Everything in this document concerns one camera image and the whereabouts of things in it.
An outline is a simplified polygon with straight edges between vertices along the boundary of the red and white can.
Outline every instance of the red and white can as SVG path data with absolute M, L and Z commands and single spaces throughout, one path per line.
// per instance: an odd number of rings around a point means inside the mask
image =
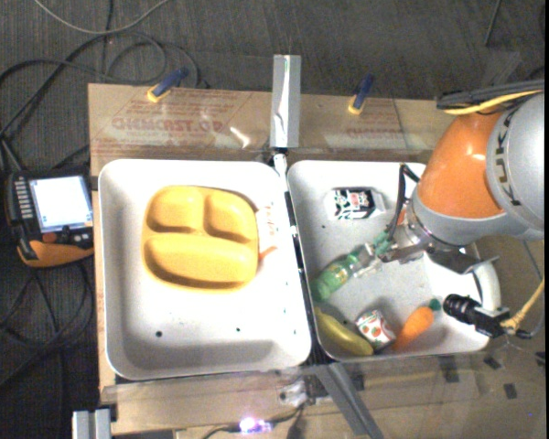
M 396 335 L 381 311 L 373 309 L 366 311 L 356 321 L 359 331 L 370 341 L 375 351 L 379 351 L 396 340 Z

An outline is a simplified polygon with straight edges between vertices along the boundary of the black floor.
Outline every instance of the black floor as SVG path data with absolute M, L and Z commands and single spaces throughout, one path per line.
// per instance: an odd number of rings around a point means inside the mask
M 41 1 L 103 31 L 131 26 L 162 0 Z M 544 78 L 545 0 L 500 0 L 489 33 L 497 2 L 171 0 L 104 37 L 33 0 L 0 0 L 0 128 L 23 168 L 83 163 L 88 82 L 153 84 L 185 64 L 184 86 L 270 91 L 276 53 L 302 56 L 305 93 L 349 95 L 367 71 L 371 96 L 410 99 Z M 65 58 L 81 66 L 62 69 Z M 0 161 L 0 179 L 16 167 Z M 71 412 L 97 406 L 90 294 L 83 299 L 93 260 L 81 265 L 85 274 L 75 264 L 31 273 L 0 217 L 0 438 L 70 437 Z M 48 352 L 38 348 L 66 324 Z

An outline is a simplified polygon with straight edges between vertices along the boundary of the white tray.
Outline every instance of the white tray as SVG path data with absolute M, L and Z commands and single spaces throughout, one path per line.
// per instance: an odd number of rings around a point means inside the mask
M 148 200 L 162 187 L 231 190 L 273 207 L 277 250 L 255 278 L 229 294 L 196 293 L 155 281 L 140 256 Z M 252 162 L 120 159 L 99 177 L 105 340 L 108 361 L 129 380 L 284 369 L 311 349 L 284 190 L 275 171 Z
M 424 165 L 408 164 L 417 175 Z M 355 161 L 299 161 L 288 171 L 288 185 L 306 267 L 307 279 L 315 278 L 330 262 L 353 247 L 370 242 L 393 216 L 398 188 L 398 163 L 371 163 Z M 386 212 L 367 219 L 337 220 L 329 217 L 324 197 L 337 187 L 371 187 L 384 197 Z M 407 178 L 407 196 L 414 182 Z M 491 263 L 480 271 L 484 300 L 496 299 L 500 294 L 499 282 Z M 471 274 L 459 275 L 435 263 L 426 256 L 401 265 L 391 262 L 376 274 L 352 278 L 326 303 L 324 312 L 335 316 L 346 327 L 368 309 L 380 309 L 388 324 L 398 334 L 404 320 L 422 303 L 437 297 L 443 303 L 449 294 L 469 295 L 480 301 L 478 288 Z M 334 359 L 349 360 L 339 347 L 326 345 L 319 337 L 322 348 Z M 387 356 L 420 356 L 475 351 L 484 348 L 489 338 L 476 332 L 473 326 L 458 322 L 443 311 L 436 314 L 431 328 L 398 354 L 390 347 L 370 359 Z

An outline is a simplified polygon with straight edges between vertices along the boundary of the yellow plate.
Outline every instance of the yellow plate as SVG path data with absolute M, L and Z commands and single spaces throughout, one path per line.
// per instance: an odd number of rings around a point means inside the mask
M 258 266 L 253 207 L 209 187 L 163 187 L 146 207 L 142 259 L 156 278 L 199 290 L 235 290 Z

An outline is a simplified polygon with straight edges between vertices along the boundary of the white cable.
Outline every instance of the white cable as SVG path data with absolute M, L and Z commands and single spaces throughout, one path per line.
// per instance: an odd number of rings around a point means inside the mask
M 53 13 L 49 8 L 47 8 L 40 0 L 34 0 L 38 6 L 40 6 L 43 10 L 45 10 L 49 15 L 53 16 L 55 19 L 57 19 L 60 23 L 63 23 L 65 26 L 67 27 L 70 27 L 72 29 L 75 29 L 77 31 L 80 31 L 82 33 L 86 33 L 86 34 L 92 34 L 94 36 L 106 36 L 106 35 L 110 35 L 110 34 L 114 34 L 114 33 L 118 33 L 118 32 L 121 32 L 121 31 L 125 31 L 126 29 L 130 29 L 134 26 L 136 26 L 138 23 L 140 23 L 141 21 L 143 21 L 145 18 L 147 18 L 151 13 L 153 13 L 155 10 L 157 10 L 158 8 L 160 8 L 161 6 L 163 6 L 164 4 L 170 2 L 171 0 L 162 0 L 161 2 L 157 3 L 156 5 L 154 5 L 152 8 L 148 9 L 146 12 L 144 12 L 140 17 L 138 17 L 135 21 L 133 21 L 132 23 L 130 23 L 129 25 L 126 25 L 124 27 L 120 27 L 118 29 L 110 29 L 110 30 L 107 30 L 107 31 L 92 31 L 90 29 L 85 29 L 83 27 L 77 27 L 71 23 L 69 23 L 68 21 L 65 21 L 62 17 L 56 15 L 55 13 Z

